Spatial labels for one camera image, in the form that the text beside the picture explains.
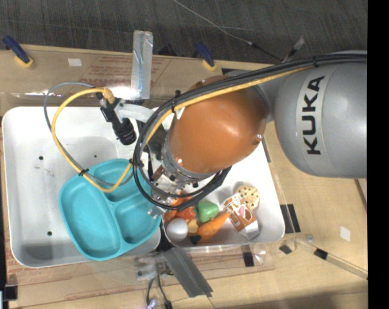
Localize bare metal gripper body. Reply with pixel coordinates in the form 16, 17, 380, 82
148, 165, 200, 206

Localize white egg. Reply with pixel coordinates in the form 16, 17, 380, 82
166, 218, 189, 242

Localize red toy tomato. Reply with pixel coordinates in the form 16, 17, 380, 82
176, 206, 197, 221

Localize green bell pepper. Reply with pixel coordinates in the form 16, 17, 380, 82
195, 200, 220, 223

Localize orange carrot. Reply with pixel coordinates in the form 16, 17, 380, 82
190, 211, 231, 245

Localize blue divided plate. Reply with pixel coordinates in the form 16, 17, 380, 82
58, 158, 164, 262

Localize brown and white carton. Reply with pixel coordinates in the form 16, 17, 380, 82
220, 192, 261, 241

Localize beige chocolate chip biscuit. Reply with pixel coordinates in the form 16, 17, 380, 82
235, 185, 261, 210

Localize white plastic tray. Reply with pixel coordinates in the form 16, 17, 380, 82
1, 106, 164, 268
149, 106, 286, 248

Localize black cylinder on white bracket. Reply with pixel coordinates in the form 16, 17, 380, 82
99, 91, 157, 146

